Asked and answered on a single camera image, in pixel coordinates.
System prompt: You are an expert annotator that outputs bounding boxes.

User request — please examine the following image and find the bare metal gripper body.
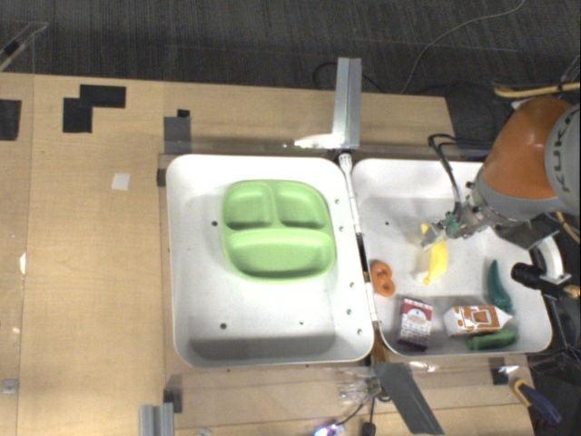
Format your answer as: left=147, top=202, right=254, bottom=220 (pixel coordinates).
left=445, top=193, right=506, bottom=242

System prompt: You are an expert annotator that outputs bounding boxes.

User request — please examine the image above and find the yellow banana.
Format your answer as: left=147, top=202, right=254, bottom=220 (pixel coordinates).
left=419, top=223, right=450, bottom=287

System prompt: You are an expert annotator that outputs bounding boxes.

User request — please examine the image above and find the white plastic tray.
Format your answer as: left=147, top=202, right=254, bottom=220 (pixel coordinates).
left=164, top=153, right=376, bottom=370
left=350, top=157, right=555, bottom=358

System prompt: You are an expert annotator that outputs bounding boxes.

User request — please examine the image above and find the orange pretzel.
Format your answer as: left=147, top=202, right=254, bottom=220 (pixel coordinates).
left=369, top=259, right=397, bottom=299

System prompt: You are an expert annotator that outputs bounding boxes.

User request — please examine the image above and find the dark green chili pepper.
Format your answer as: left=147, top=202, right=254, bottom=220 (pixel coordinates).
left=486, top=259, right=516, bottom=314

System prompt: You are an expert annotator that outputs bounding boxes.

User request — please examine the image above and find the red and purple carton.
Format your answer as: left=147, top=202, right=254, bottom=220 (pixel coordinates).
left=396, top=296, right=434, bottom=353

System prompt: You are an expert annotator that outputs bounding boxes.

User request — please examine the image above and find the thin black and white rod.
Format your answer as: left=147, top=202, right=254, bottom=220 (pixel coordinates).
left=338, top=152, right=379, bottom=322

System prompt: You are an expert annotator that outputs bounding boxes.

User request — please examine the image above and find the white and brown carton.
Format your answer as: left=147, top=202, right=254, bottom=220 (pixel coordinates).
left=442, top=304, right=514, bottom=339

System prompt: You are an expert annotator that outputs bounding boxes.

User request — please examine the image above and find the green cucumber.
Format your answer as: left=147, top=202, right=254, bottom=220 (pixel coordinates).
left=465, top=329, right=517, bottom=352

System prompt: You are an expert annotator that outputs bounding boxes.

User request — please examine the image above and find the green divided plate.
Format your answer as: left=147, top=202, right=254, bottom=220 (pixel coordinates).
left=220, top=179, right=339, bottom=283

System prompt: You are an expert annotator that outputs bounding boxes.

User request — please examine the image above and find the black cylinder on white bracket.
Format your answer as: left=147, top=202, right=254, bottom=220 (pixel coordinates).
left=510, top=235, right=581, bottom=300

